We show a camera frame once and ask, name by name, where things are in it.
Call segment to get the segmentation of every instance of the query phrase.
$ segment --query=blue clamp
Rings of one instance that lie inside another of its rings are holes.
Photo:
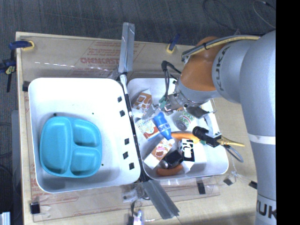
[[[176,34],[176,36],[174,36],[170,41],[169,44],[167,46],[167,52],[168,53],[173,53],[175,50],[175,45],[177,44],[178,40],[179,40],[180,34]]]
[[[11,50],[10,59],[2,60],[0,63],[0,73],[8,75],[6,92],[10,91],[11,74],[16,71],[15,50],[17,48],[34,47],[34,44],[31,41],[15,41],[10,43],[8,47]]]

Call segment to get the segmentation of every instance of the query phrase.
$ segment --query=white tray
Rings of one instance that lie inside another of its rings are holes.
[[[175,85],[172,83],[174,79],[170,79],[170,87],[169,87],[169,94],[174,91]],[[130,102],[133,104],[134,101],[137,99],[140,92],[150,89],[152,94],[152,102],[153,104],[158,104],[159,99],[165,94],[165,80],[164,78],[136,78],[131,80],[127,86]],[[203,109],[206,111],[213,111],[211,106],[211,102],[207,102],[203,104]],[[179,112],[174,112],[170,116],[165,116],[168,123],[170,124],[171,131],[179,131],[176,128],[174,121],[180,115]],[[214,130],[218,130],[218,124],[215,119],[215,115],[211,114],[212,116],[212,127]],[[201,126],[204,128],[208,128],[208,125],[204,121],[204,119],[194,120],[192,124],[189,126],[188,131],[192,131],[195,126]],[[162,135],[154,138],[153,140],[146,140],[139,129],[136,127],[136,135],[139,142],[141,156],[144,160],[148,154],[151,153],[153,148],[157,145],[159,140],[163,138]],[[150,169],[144,162],[143,168],[148,176],[154,180],[163,180],[163,179],[180,179],[180,178],[193,178],[193,177],[203,177],[203,176],[213,176],[213,175],[220,175],[227,171],[229,163],[228,163],[228,156],[227,153],[222,146],[217,146],[215,148],[204,145],[203,146],[205,155],[207,158],[206,163],[198,163],[192,166],[191,171],[188,173],[184,173],[183,171],[179,172],[177,175],[174,176],[167,176],[161,177],[156,174],[156,169]]]
[[[130,184],[141,168],[121,85],[105,78],[38,78],[29,85],[30,121],[38,185],[59,193]],[[71,116],[94,123],[102,136],[102,166],[87,178],[51,175],[41,166],[39,141],[45,122]]]

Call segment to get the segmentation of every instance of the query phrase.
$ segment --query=snack package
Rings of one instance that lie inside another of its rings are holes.
[[[131,109],[135,117],[142,118],[152,104],[152,95],[149,89],[141,92],[132,104]]]
[[[193,143],[193,140],[183,138],[179,145],[182,154],[184,173],[188,173],[195,163],[206,165],[207,159],[202,143]]]
[[[154,169],[159,162],[167,155],[172,147],[172,142],[163,138],[158,145],[152,150],[152,152],[145,158],[144,163],[149,168]]]
[[[135,124],[147,140],[159,135],[159,130],[152,120],[140,119]]]

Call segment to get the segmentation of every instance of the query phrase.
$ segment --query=wooden table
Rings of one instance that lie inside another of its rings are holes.
[[[84,39],[91,42],[102,41],[107,44],[114,43],[115,40],[96,39],[96,38],[82,38],[82,37],[67,37],[58,35],[47,34],[34,34],[17,32],[16,41],[21,39],[29,39],[31,37],[44,39],[45,45],[48,44],[49,39],[63,39],[64,41],[72,41],[72,39]],[[169,54],[166,52],[166,44],[155,44],[145,42],[135,42],[135,55],[133,72],[128,74],[128,80],[137,77],[162,77],[160,64],[163,60],[172,63],[176,68],[182,70],[183,64],[181,63],[181,53],[190,46],[176,45],[174,53]],[[22,206],[23,206],[23,222],[25,225],[31,224],[106,224],[106,225],[125,225],[128,222],[130,209],[128,207],[115,210],[93,210],[86,214],[76,214],[72,217],[57,218],[45,220],[43,218],[35,219],[30,212],[30,204],[33,202],[35,192],[32,189],[34,179],[30,176],[33,171],[33,164],[30,163],[30,153],[32,138],[30,137],[30,121],[28,115],[28,96],[27,92],[23,91],[25,81],[32,81],[39,76],[47,75],[48,70],[43,70],[41,66],[32,67],[32,64],[22,64],[21,49],[17,49],[17,83],[18,83],[18,106],[19,106],[19,121],[20,121],[20,148],[21,148],[21,167],[22,167]],[[51,76],[55,75],[55,66],[51,66],[50,72],[54,72]],[[218,186],[219,195],[201,197],[184,201],[175,202],[180,210],[180,216],[173,217],[172,219],[163,220],[156,208],[150,204],[142,206],[138,209],[143,211],[145,224],[151,225],[182,225],[182,224],[204,224],[204,225],[233,225],[244,224],[252,225],[254,223],[255,205],[256,205],[256,190],[248,186],[248,182],[256,181],[256,171],[254,158],[248,140],[245,122],[242,115],[241,106],[238,104],[230,103],[223,98],[214,99],[216,104],[217,113],[216,118],[220,131],[225,137],[231,140],[244,143],[245,148],[239,149],[240,154],[243,156],[245,162],[239,163],[234,161],[232,163],[229,157],[230,165],[226,175],[232,174],[231,171],[238,174],[237,181],[227,186],[221,184]],[[43,212],[47,213],[47,209],[53,209],[51,206],[44,206]]]

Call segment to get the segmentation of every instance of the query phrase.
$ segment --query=blue divided plate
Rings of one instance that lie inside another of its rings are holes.
[[[61,177],[84,178],[101,166],[102,140],[98,127],[86,120],[53,117],[43,126],[39,156],[42,167]]]

